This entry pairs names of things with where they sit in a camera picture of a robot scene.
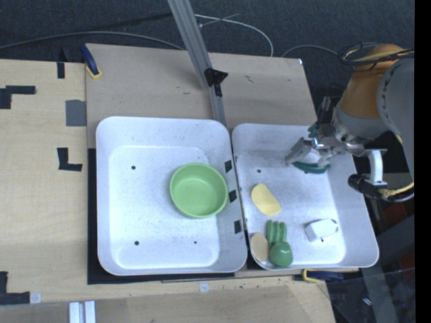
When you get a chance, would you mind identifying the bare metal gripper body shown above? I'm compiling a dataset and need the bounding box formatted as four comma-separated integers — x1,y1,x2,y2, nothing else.
308,123,368,158

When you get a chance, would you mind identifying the white plastic tray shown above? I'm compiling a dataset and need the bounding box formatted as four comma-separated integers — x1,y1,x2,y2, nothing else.
231,122,380,271
95,115,248,277

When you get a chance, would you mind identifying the thin black rod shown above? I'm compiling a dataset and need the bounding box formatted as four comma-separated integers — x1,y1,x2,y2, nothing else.
230,129,251,265

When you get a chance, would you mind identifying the green bowl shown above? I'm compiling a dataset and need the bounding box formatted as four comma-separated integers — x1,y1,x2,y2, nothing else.
168,162,230,219

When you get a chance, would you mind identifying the green round toy fruit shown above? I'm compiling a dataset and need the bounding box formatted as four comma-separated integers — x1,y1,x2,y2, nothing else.
268,241,294,268

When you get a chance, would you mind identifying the pale wood board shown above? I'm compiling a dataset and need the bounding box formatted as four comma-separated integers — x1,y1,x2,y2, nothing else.
85,42,358,279

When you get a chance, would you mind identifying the white small box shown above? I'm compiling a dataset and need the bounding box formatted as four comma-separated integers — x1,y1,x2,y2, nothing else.
304,217,339,243

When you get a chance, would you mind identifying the tan toy biscuit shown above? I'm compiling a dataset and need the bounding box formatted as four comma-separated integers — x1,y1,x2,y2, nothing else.
249,231,271,264

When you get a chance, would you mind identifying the yellow toy bread slice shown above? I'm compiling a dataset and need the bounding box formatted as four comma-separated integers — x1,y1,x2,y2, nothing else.
250,183,282,217

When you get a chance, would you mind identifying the green ridged toy vegetable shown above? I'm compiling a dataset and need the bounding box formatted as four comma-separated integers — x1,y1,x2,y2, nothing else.
265,219,288,248

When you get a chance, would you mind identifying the black cylinder on white bracket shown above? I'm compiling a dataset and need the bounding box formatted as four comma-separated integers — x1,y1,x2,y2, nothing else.
347,148,389,199

